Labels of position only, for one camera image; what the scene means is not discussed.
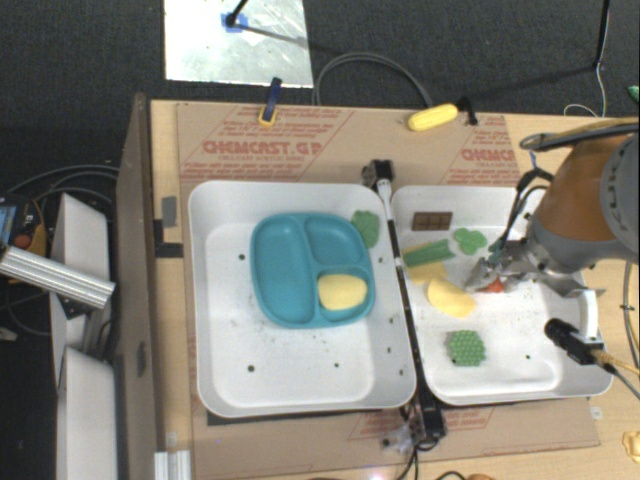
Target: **teal divided plate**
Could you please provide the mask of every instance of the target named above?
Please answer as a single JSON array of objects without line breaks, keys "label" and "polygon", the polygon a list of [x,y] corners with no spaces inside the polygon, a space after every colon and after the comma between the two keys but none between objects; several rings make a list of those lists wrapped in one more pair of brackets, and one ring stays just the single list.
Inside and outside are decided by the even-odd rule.
[{"label": "teal divided plate", "polygon": [[[260,309],[292,328],[343,325],[373,307],[375,287],[369,253],[346,219],[325,213],[285,213],[262,220],[251,236],[251,276]],[[367,284],[362,304],[344,310],[322,307],[318,278],[349,274]]]}]

